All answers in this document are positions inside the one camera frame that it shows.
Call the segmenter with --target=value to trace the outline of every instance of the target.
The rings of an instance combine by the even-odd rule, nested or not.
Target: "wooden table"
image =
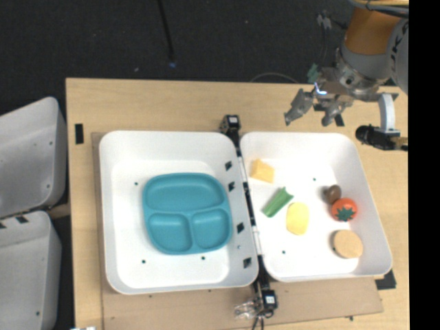
[[[107,330],[116,329],[118,324],[119,327],[124,325],[127,329],[142,329],[140,324],[145,326],[147,319],[149,329],[177,328],[171,324],[178,324],[180,329],[184,327],[201,329],[204,321],[210,322],[210,329],[250,328],[251,322],[225,320],[225,317],[216,316],[228,311],[228,307],[232,307],[234,302],[241,302],[231,297],[246,295],[248,291],[238,289],[225,293],[209,290],[212,304],[202,303],[201,294],[192,291],[159,295],[151,298],[151,304],[143,304],[142,308],[137,309],[140,307],[138,301],[144,302],[147,299],[127,300],[127,297],[132,296],[122,296],[112,292],[106,287],[100,267],[99,218],[97,217],[99,201],[96,199],[94,186],[92,134],[119,129],[218,131],[223,116],[234,114],[240,117],[242,134],[250,131],[338,132],[351,138],[359,151],[393,254],[396,289],[377,292],[371,289],[370,284],[374,284],[374,280],[371,283],[367,280],[360,281],[366,292],[365,296],[371,293],[374,297],[376,293],[384,311],[381,309],[376,311],[375,307],[370,309],[366,307],[364,311],[357,308],[355,310],[358,311],[357,313],[350,314],[352,309],[338,311],[337,304],[328,302],[320,305],[319,314],[322,316],[317,317],[316,321],[305,322],[315,319],[314,311],[308,313],[307,309],[302,309],[295,317],[296,322],[285,324],[289,322],[289,313],[298,311],[302,305],[313,307],[307,305],[306,301],[296,304],[295,302],[302,298],[297,296],[288,298],[286,295],[289,290],[283,291],[283,285],[276,285],[276,288],[280,287],[284,300],[292,304],[292,309],[284,304],[283,309],[279,309],[273,318],[267,320],[266,327],[275,330],[409,328],[408,154],[401,151],[380,151],[370,146],[363,146],[356,140],[354,133],[358,126],[380,124],[377,103],[356,102],[343,113],[345,126],[338,127],[332,124],[322,127],[320,120],[323,113],[313,110],[290,126],[286,126],[283,114],[290,108],[290,102],[300,88],[309,91],[311,85],[67,79],[69,203],[77,327],[95,326],[97,329]],[[399,92],[395,87],[387,87],[383,90]],[[395,101],[395,110],[396,127],[402,135],[408,135],[407,107],[407,96],[401,93]],[[341,297],[338,293],[340,285],[343,285],[340,281],[336,282],[329,291],[329,285],[323,284],[322,299],[333,290],[334,299],[338,300],[338,297]],[[315,289],[315,296],[319,291],[319,288]],[[296,288],[295,292],[300,294],[301,290]],[[187,308],[182,306],[182,303],[188,301],[195,302],[195,308],[191,308],[190,304]],[[168,314],[166,309],[164,310],[164,305],[175,307],[171,313],[175,311],[180,322],[164,319]],[[350,321],[340,317],[344,314],[355,317]],[[201,321],[195,321],[195,316],[199,316]]]

